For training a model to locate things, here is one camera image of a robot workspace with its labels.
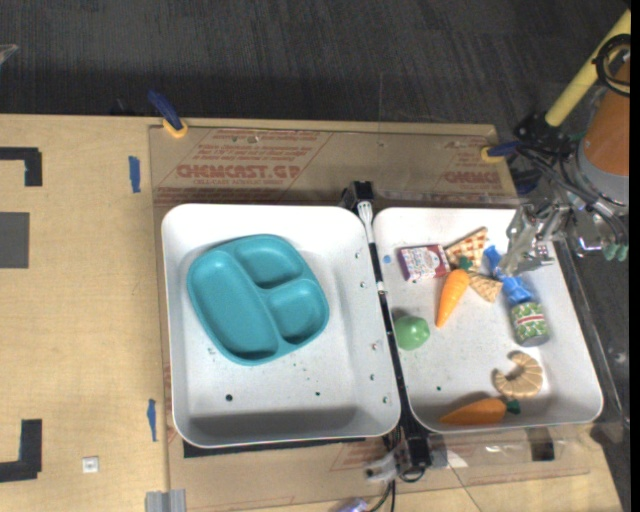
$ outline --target teal plate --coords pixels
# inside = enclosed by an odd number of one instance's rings
[[[254,366],[315,339],[329,304],[312,270],[283,238],[255,235],[199,256],[187,289],[200,323],[222,354]]]

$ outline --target orange carrot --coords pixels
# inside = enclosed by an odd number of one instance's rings
[[[461,268],[449,273],[440,295],[436,327],[442,327],[460,302],[460,298],[469,287],[469,274]]]
[[[507,412],[506,404],[499,398],[483,398],[460,407],[440,418],[447,425],[490,425],[500,423]]]

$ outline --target wooden table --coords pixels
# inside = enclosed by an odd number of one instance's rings
[[[0,212],[30,214],[28,269],[0,268],[0,463],[18,459],[21,421],[42,420],[42,471],[37,479],[0,483],[1,510],[144,510],[148,491],[171,488],[149,174],[148,129],[158,122],[0,116],[0,146],[37,147],[43,158],[41,187],[24,186],[23,162],[0,161]],[[136,194],[129,156],[142,169]],[[602,450],[586,435],[583,441],[587,474],[407,493],[397,510],[619,510]],[[84,473],[83,458],[94,456],[99,471]]]

